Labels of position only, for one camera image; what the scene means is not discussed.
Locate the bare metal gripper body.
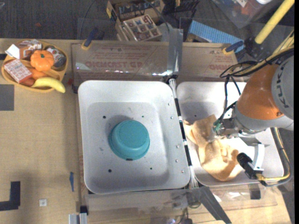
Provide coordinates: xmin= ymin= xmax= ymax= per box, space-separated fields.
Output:
xmin=214 ymin=117 xmax=256 ymax=140

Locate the orange cloth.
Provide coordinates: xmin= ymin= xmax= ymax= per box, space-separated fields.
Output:
xmin=183 ymin=114 xmax=245 ymax=182

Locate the white plastic tray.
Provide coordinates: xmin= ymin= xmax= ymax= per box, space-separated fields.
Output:
xmin=176 ymin=81 xmax=286 ymax=187
xmin=77 ymin=79 xmax=191 ymax=194

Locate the teal bowl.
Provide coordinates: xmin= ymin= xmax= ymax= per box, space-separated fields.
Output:
xmin=107 ymin=119 xmax=151 ymax=161

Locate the yellow divided plate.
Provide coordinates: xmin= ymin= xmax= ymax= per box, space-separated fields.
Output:
xmin=0 ymin=39 xmax=69 ymax=93

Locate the yellow banana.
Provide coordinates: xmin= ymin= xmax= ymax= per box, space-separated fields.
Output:
xmin=31 ymin=77 xmax=66 ymax=94

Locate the small can with red print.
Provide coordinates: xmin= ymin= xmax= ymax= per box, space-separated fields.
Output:
xmin=45 ymin=46 xmax=67 ymax=68

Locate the orange pumpkin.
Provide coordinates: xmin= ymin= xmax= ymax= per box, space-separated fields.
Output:
xmin=30 ymin=49 xmax=55 ymax=72

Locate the orange carrot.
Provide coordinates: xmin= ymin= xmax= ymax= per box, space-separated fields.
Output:
xmin=20 ymin=67 xmax=49 ymax=87

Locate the red and white carton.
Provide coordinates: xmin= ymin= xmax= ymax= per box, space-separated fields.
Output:
xmin=3 ymin=59 xmax=33 ymax=84

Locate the white and brown carton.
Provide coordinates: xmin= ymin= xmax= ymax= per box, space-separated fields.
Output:
xmin=4 ymin=39 xmax=43 ymax=60

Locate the black cylinder on white bracket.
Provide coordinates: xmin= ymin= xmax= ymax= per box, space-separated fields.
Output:
xmin=236 ymin=142 xmax=266 ymax=181

